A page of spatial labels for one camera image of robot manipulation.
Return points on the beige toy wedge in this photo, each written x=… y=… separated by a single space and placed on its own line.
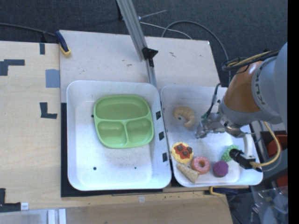
x=189 y=172

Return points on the tan toy croissant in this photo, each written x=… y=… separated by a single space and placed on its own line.
x=188 y=115

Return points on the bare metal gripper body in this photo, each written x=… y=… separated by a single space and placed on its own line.
x=218 y=122

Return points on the black cylinder on white bracket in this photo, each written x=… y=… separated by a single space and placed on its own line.
x=243 y=158

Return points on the white plastic tray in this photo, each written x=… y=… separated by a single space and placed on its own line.
x=210 y=141
x=116 y=167

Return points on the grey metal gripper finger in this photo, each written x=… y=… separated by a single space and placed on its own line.
x=198 y=130
x=206 y=132

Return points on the green toy broccoli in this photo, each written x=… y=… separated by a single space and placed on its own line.
x=226 y=155

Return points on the green divided plate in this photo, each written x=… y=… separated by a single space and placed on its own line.
x=121 y=111

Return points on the pink toy doughnut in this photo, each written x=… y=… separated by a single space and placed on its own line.
x=205 y=168

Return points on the yellow spaghetti with meatballs toy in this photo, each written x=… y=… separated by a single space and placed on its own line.
x=178 y=156

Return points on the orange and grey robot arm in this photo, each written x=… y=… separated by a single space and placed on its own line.
x=243 y=94

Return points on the purple toy grapes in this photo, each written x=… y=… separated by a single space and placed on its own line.
x=220 y=169

